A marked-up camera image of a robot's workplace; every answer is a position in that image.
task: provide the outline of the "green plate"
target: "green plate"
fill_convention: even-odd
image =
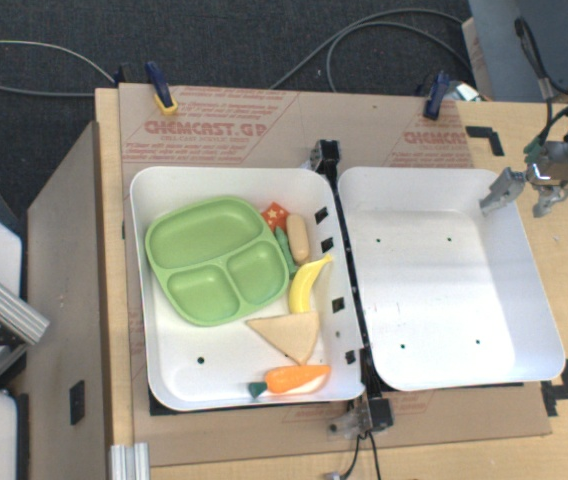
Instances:
[[[155,220],[146,254],[175,310],[212,326],[253,313],[288,285],[286,260],[266,221],[243,199],[207,199]]]

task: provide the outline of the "wooden edge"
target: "wooden edge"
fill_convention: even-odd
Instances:
[[[95,171],[98,264],[104,378],[104,423],[107,449],[132,446],[133,392],[128,335],[126,250],[122,238],[123,201],[121,153],[118,140],[119,93],[95,91]]]

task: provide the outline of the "banana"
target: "banana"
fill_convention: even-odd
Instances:
[[[322,267],[333,261],[330,254],[322,259],[311,261],[302,265],[293,281],[288,294],[288,308],[291,313],[306,313],[311,310],[311,288],[322,270]]]

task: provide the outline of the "carrot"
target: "carrot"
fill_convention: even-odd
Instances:
[[[264,380],[271,393],[286,393],[326,375],[330,371],[331,367],[325,364],[281,366],[270,370],[265,375]]]

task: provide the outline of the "black carpet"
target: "black carpet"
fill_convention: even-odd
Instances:
[[[0,39],[39,41],[84,55],[113,74],[129,63],[145,82],[155,61],[174,85],[270,88],[326,39],[382,11],[422,8],[470,17],[467,0],[0,0]],[[448,44],[466,61],[458,23],[433,14],[392,15]],[[326,49],[278,88],[330,91]],[[335,49],[340,92],[413,95],[444,70],[473,83],[442,46],[397,25],[362,28]],[[0,45],[0,84],[91,94],[106,77],[60,51]],[[0,193],[21,218],[93,118],[91,98],[0,91]]]

